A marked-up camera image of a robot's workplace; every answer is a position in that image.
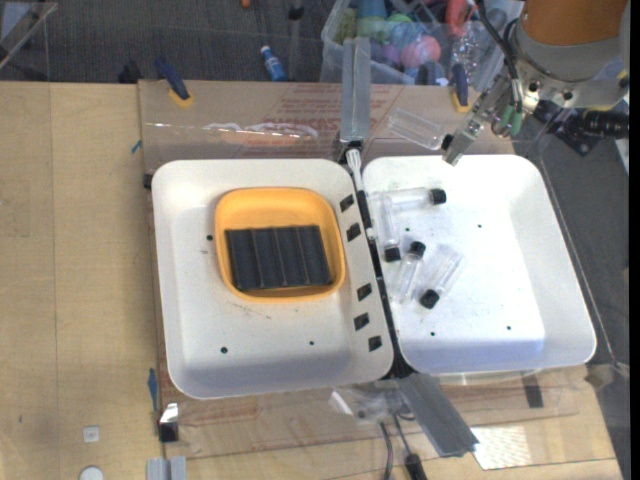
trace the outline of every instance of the white plastic tray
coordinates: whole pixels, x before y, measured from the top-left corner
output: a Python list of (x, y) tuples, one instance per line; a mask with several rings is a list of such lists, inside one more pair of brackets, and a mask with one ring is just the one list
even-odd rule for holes
[[(513, 155), (380, 158), (369, 193), (443, 188), (448, 202), (401, 214), (412, 240), (461, 252), (466, 264), (433, 310), (392, 306), (399, 345), (416, 370), (459, 374), (544, 369), (588, 361), (595, 334), (543, 179)], [(385, 279), (398, 263), (383, 263)]]
[[(314, 190), (333, 207), (343, 237), (362, 221), (350, 176), (327, 160), (186, 160), (162, 166), (152, 194), (169, 374), (194, 398), (217, 398), (361, 383), (384, 376), (393, 350), (364, 230), (343, 239), (347, 277), (328, 297), (251, 303), (222, 281), (214, 210), (230, 190)], [(358, 300), (358, 288), (371, 294)], [(368, 314), (355, 329), (354, 318)], [(373, 350), (371, 343), (380, 346)]]

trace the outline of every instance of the black cap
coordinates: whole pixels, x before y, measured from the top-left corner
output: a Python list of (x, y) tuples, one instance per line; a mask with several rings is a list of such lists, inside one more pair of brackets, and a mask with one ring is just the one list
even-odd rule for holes
[(416, 254), (422, 258), (426, 248), (427, 246), (422, 242), (411, 242), (411, 245), (409, 246), (409, 253)]
[(447, 202), (447, 193), (441, 188), (432, 189), (431, 197), (433, 199), (433, 204), (443, 204)]
[(422, 304), (427, 309), (433, 309), (433, 307), (440, 300), (440, 295), (438, 295), (433, 290), (427, 290), (424, 292), (424, 295), (420, 297), (420, 304)]
[(393, 247), (387, 247), (384, 250), (384, 259), (388, 262), (398, 261), (400, 259), (400, 249), (398, 246), (394, 245)]

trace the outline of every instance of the blue marker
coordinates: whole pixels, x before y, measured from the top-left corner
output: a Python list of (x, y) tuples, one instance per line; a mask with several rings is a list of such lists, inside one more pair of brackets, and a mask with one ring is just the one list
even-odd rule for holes
[(287, 82), (289, 80), (287, 78), (287, 74), (285, 73), (278, 57), (273, 55), (271, 52), (271, 48), (263, 46), (260, 49), (260, 53), (264, 59), (264, 65), (267, 68), (269, 75), (271, 75), (271, 80), (273, 82)]

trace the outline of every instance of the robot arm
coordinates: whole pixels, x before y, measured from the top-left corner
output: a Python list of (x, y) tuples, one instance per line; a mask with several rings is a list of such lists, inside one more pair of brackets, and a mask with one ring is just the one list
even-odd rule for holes
[[(455, 165), (484, 128), (515, 136), (541, 101), (559, 107), (609, 108), (628, 91), (631, 0), (525, 0), (520, 17), (501, 38), (480, 17), (505, 54), (505, 66), (456, 132), (443, 143), (444, 160)], [(622, 79), (597, 75), (621, 56)]]

